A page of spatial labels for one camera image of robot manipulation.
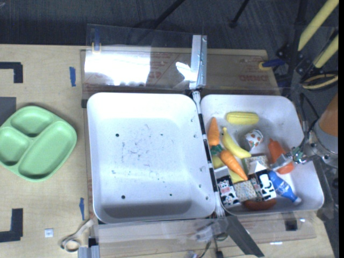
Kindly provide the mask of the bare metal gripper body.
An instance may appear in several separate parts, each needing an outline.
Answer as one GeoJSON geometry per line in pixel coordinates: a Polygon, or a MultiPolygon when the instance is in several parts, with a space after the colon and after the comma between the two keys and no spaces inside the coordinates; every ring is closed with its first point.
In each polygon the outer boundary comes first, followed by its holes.
{"type": "Polygon", "coordinates": [[[338,155],[326,149],[318,141],[303,142],[299,146],[293,147],[291,153],[293,161],[296,163],[305,164],[320,159],[329,167],[338,168],[338,155]]]}

